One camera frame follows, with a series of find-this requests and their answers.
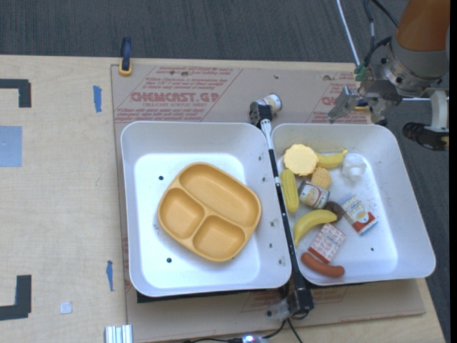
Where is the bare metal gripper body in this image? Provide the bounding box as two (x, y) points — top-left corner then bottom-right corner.
(358, 53), (443, 105)

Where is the small yellow banana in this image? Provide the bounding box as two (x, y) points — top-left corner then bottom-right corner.
(313, 149), (349, 170)

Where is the white lumpy toy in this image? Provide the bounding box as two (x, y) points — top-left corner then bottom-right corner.
(341, 151), (368, 182)

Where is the yellow round biscuit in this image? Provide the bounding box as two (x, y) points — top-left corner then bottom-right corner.
(283, 143), (320, 177)

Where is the small white and yellow can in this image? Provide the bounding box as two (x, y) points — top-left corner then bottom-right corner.
(256, 93), (283, 116)

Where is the white plastic tray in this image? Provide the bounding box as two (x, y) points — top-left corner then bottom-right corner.
(120, 120), (293, 298)
(270, 122), (437, 287)

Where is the small can with corn label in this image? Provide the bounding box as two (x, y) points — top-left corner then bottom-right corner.
(297, 179), (331, 210)

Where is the long yellow corn cob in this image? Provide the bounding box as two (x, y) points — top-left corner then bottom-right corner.
(278, 168), (301, 214)

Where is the white and red carton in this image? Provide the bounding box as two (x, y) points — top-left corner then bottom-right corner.
(339, 194), (380, 237)

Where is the brown rounded toy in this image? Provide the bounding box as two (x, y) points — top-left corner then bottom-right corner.
(323, 200), (347, 224)

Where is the large yellow banana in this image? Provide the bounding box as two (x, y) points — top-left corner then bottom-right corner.
(292, 209), (338, 249)

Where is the brown cardboard board, red print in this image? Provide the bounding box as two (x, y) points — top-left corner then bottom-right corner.
(110, 64), (427, 339)

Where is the orange and white packet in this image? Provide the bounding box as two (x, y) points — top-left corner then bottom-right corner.
(307, 223), (347, 265)

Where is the orange-red sausage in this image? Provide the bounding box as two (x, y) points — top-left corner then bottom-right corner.
(300, 251), (346, 279)

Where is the yellow divided plate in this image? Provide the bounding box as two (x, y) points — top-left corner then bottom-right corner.
(156, 161), (263, 264)

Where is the black block with thin wires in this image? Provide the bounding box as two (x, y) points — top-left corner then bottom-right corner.
(248, 100), (274, 126)
(286, 287), (316, 316)

